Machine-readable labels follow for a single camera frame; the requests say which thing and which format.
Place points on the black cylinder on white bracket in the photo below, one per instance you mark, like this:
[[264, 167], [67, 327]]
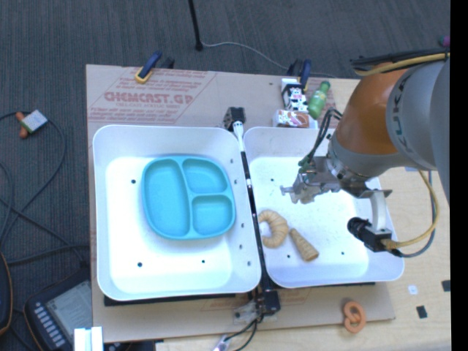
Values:
[[367, 232]]

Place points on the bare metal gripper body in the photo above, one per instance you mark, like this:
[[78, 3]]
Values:
[[329, 179]]

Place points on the cow print milk carton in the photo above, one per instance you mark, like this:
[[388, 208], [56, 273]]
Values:
[[295, 97]]

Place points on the blue divided plate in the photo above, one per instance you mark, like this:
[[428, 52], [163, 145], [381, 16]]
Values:
[[168, 199]]

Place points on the beige toy ice cream cone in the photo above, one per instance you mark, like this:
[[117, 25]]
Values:
[[303, 245]]

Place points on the thin black and white rod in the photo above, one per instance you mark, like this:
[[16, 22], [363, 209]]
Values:
[[248, 181]]

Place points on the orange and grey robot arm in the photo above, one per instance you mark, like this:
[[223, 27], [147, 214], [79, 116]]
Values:
[[369, 123]]

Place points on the brown cardboard board, red print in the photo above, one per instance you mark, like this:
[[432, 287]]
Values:
[[153, 97]]

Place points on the black stand pole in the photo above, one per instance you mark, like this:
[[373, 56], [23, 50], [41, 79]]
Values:
[[193, 13]]

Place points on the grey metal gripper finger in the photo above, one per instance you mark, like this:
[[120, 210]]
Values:
[[306, 196], [290, 189]]

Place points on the white plastic tray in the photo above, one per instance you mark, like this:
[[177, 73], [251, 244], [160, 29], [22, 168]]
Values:
[[329, 232], [172, 265]]

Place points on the brown and white carton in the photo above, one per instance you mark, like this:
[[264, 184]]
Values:
[[292, 118]]

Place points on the beige toy croissant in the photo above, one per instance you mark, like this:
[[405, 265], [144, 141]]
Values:
[[279, 229]]

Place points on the orange toy pretzel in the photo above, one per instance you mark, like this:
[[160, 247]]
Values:
[[354, 316]]

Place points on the green toy bottle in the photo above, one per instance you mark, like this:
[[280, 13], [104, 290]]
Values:
[[317, 102]]

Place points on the orange toy sausage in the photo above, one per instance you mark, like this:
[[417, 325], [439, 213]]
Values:
[[23, 133]]

